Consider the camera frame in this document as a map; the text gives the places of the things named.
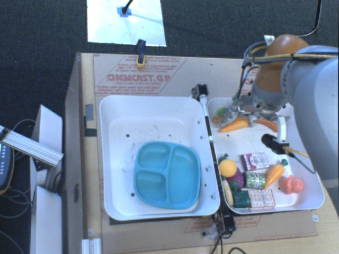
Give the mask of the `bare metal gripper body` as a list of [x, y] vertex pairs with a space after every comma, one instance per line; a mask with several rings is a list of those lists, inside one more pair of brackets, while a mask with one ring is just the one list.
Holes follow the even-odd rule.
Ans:
[[233, 105], [237, 106], [241, 115], [256, 115], [270, 120], [281, 109], [280, 106], [270, 105], [258, 96], [241, 95], [233, 97]]

